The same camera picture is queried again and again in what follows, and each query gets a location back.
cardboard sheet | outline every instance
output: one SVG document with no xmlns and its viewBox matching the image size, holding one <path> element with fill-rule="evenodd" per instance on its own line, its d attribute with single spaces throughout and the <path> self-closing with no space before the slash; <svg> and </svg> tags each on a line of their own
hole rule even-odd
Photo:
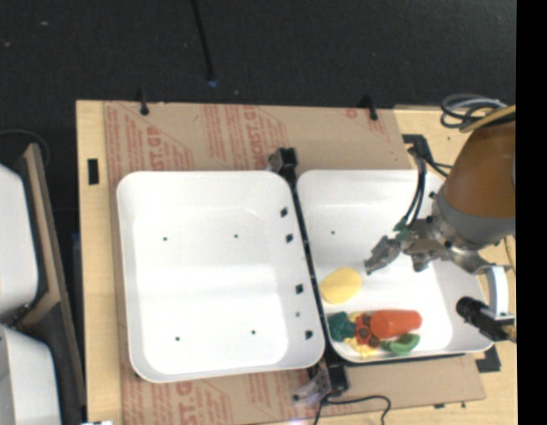
<svg viewBox="0 0 547 425">
<path fill-rule="evenodd" d="M 279 147 L 297 149 L 297 172 L 313 168 L 410 168 L 393 111 L 370 120 L 361 109 L 256 105 L 104 104 L 112 246 L 117 294 L 123 418 L 126 425 L 242 425 L 311 418 L 316 407 L 294 406 L 292 391 L 306 370 L 154 384 L 134 373 L 127 353 L 125 301 L 114 191 L 138 170 L 264 169 Z M 460 356 L 354 367 L 343 397 L 381 394 L 394 407 L 484 398 L 474 359 Z M 381 410 L 383 402 L 330 406 L 323 415 Z"/>
</svg>

wooden table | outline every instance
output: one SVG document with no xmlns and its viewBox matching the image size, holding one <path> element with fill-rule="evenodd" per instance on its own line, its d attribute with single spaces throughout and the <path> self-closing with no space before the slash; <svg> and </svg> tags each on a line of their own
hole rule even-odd
<svg viewBox="0 0 547 425">
<path fill-rule="evenodd" d="M 402 134 L 423 134 L 435 160 L 451 164 L 457 157 L 467 135 L 447 130 L 439 123 L 440 111 L 429 107 L 397 107 L 396 118 Z M 100 181 L 89 185 L 89 159 L 98 161 L 101 177 L 107 175 L 104 134 L 104 102 L 79 101 L 76 105 L 78 136 L 79 199 L 81 208 L 81 251 L 83 275 L 83 307 L 85 365 L 90 421 L 112 420 L 122 423 L 119 347 L 116 298 L 112 272 L 112 234 L 109 190 Z M 508 263 L 508 247 L 515 259 L 514 242 L 488 248 L 483 256 L 497 263 Z M 510 310 L 515 313 L 515 275 L 507 275 L 510 287 Z M 516 345 L 496 345 L 502 362 L 500 372 L 482 375 L 487 398 L 464 405 L 432 406 L 392 410 L 386 417 L 394 424 L 467 424 L 507 425 L 517 423 L 517 351 Z M 321 424 L 380 423 L 379 413 L 323 418 Z"/>
</svg>

toy food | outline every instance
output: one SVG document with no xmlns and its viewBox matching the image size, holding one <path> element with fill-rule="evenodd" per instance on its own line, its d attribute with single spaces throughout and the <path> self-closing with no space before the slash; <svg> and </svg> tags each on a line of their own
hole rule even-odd
<svg viewBox="0 0 547 425">
<path fill-rule="evenodd" d="M 362 286 L 362 277 L 351 267 L 341 267 L 329 274 L 319 285 L 320 295 L 329 304 L 342 304 L 354 298 Z"/>
<path fill-rule="evenodd" d="M 375 348 L 368 346 L 367 344 L 358 344 L 358 340 L 356 339 L 356 337 L 345 338 L 344 342 L 348 344 L 354 351 L 358 352 L 362 359 L 367 359 L 378 351 Z"/>
<path fill-rule="evenodd" d="M 379 339 L 402 336 L 421 326 L 423 319 L 415 310 L 379 310 L 372 313 L 369 326 Z"/>
<path fill-rule="evenodd" d="M 405 334 L 397 340 L 387 340 L 381 342 L 381 348 L 385 351 L 394 352 L 398 355 L 404 355 L 410 352 L 420 341 L 417 334 Z"/>
<path fill-rule="evenodd" d="M 360 316 L 360 315 L 365 315 L 366 313 L 364 312 L 352 312 L 352 313 L 349 313 L 348 314 L 348 319 L 352 322 L 356 322 L 356 319 Z"/>
<path fill-rule="evenodd" d="M 354 337 L 356 326 L 348 319 L 346 312 L 335 313 L 328 317 L 328 331 L 336 342 Z"/>
<path fill-rule="evenodd" d="M 355 322 L 356 331 L 354 336 L 356 337 L 358 344 L 369 344 L 370 339 L 372 338 L 372 330 L 368 327 L 370 317 L 362 313 L 356 317 Z"/>
</svg>

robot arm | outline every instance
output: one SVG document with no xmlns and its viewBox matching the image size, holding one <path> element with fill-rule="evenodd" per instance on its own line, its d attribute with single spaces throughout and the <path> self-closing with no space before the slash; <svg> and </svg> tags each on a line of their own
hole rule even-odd
<svg viewBox="0 0 547 425">
<path fill-rule="evenodd" d="M 444 104 L 453 99 L 455 104 Z M 490 306 L 464 297 L 459 301 L 458 313 L 493 341 L 515 340 L 514 317 L 506 310 L 506 279 L 500 274 L 500 269 L 502 274 L 504 269 L 493 266 L 479 254 L 479 250 L 515 234 L 515 106 L 476 96 L 456 95 L 445 101 L 442 123 L 473 132 L 434 197 L 432 213 L 417 218 L 417 205 L 424 191 L 424 183 L 418 184 L 412 206 L 394 228 L 396 237 L 384 236 L 373 248 L 372 257 L 365 261 L 366 272 L 371 274 L 404 253 L 412 258 L 416 272 L 426 269 L 434 259 L 443 259 L 469 274 L 486 274 Z M 454 112 L 467 106 L 466 113 Z M 485 107 L 495 110 L 485 117 L 473 117 Z M 447 123 L 446 118 L 454 115 L 462 117 L 463 122 Z M 427 143 L 416 135 L 408 136 L 406 141 L 413 143 L 411 153 L 421 178 L 426 161 L 434 164 Z"/>
</svg>

green toy vegetable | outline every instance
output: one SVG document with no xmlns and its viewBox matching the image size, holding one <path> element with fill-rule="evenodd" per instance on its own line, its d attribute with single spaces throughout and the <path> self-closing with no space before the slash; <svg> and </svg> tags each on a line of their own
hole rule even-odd
<svg viewBox="0 0 547 425">
<path fill-rule="evenodd" d="M 343 342 L 345 338 L 353 338 L 356 325 L 348 319 L 346 312 L 335 313 L 328 317 L 328 331 L 336 342 Z"/>
<path fill-rule="evenodd" d="M 417 334 L 403 334 L 397 340 L 382 341 L 381 348 L 403 356 L 412 351 L 419 344 L 420 339 L 421 337 Z"/>
</svg>

